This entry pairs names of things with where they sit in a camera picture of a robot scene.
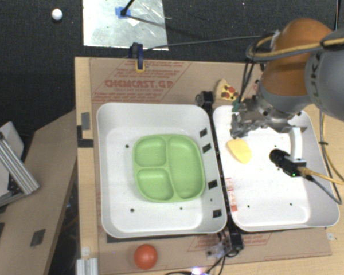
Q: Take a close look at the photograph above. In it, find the orange ball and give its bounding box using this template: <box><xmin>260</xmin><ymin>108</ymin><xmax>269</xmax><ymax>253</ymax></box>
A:
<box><xmin>133</xmin><ymin>243</ymin><xmax>159</xmax><ymax>270</ymax></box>

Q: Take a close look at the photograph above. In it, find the brown cardboard board red print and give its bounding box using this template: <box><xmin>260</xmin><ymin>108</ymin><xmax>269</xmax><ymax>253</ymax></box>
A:
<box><xmin>88</xmin><ymin>57</ymin><xmax>333</xmax><ymax>269</ymax></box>

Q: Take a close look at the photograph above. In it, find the black block with thin wires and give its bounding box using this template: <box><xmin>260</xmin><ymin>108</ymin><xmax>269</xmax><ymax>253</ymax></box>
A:
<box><xmin>196</xmin><ymin>91</ymin><xmax>215</xmax><ymax>107</ymax></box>
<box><xmin>228</xmin><ymin>230</ymin><xmax>245</xmax><ymax>252</ymax></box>

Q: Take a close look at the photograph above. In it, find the thin black rod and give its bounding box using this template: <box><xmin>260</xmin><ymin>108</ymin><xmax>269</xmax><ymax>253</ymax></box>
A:
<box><xmin>205</xmin><ymin>103</ymin><xmax>237</xmax><ymax>236</ymax></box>

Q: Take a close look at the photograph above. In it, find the toy pizza slice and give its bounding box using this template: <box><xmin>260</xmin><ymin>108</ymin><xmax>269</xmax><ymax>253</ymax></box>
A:
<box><xmin>214</xmin><ymin>78</ymin><xmax>240</xmax><ymax>103</ymax></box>

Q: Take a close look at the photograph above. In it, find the green divided plate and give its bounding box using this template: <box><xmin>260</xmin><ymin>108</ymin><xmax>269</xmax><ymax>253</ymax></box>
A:
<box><xmin>132</xmin><ymin>134</ymin><xmax>206</xmax><ymax>203</ymax></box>

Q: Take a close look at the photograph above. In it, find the white plastic tray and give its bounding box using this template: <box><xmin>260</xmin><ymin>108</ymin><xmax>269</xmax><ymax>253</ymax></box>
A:
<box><xmin>96</xmin><ymin>102</ymin><xmax>228</xmax><ymax>239</ymax></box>
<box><xmin>212</xmin><ymin>105</ymin><xmax>341</xmax><ymax>233</ymax></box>

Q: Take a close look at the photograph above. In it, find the black cylinder on white bracket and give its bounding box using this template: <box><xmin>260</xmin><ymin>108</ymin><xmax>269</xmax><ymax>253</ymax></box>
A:
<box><xmin>268</xmin><ymin>126</ymin><xmax>308</xmax><ymax>179</ymax></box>

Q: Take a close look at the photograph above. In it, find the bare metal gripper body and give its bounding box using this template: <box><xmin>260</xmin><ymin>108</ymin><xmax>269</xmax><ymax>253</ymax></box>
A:
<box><xmin>231</xmin><ymin>96</ymin><xmax>289</xmax><ymax>131</ymax></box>

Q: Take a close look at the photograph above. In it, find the yellow toy bread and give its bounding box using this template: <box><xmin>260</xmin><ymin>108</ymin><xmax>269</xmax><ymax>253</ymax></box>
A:
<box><xmin>226</xmin><ymin>138</ymin><xmax>252</xmax><ymax>165</ymax></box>

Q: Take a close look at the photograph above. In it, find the shiny metal floor plate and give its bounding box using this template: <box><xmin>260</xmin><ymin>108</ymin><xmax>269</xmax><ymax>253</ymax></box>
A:
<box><xmin>82</xmin><ymin>0</ymin><xmax>170</xmax><ymax>52</ymax></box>

